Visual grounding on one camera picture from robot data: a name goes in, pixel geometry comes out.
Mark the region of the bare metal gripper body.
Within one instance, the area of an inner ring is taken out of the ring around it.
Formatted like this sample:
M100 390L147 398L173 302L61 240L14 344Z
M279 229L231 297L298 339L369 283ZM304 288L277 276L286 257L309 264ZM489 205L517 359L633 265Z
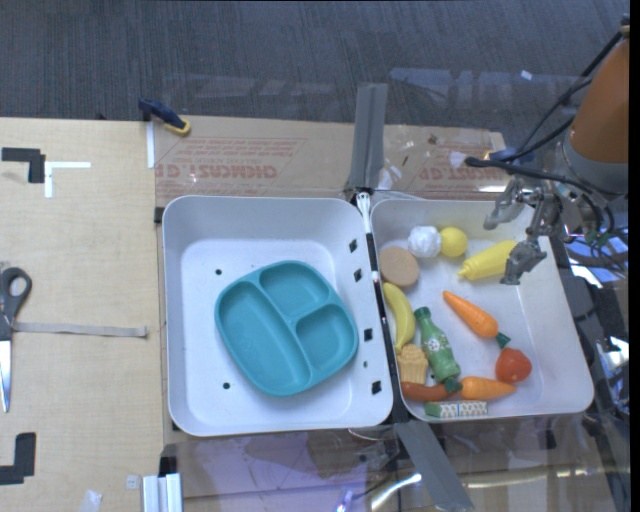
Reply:
M603 207L587 192L551 180L542 180L522 192L522 202L534 213L526 228L526 240L558 237L564 241L598 232L604 224Z

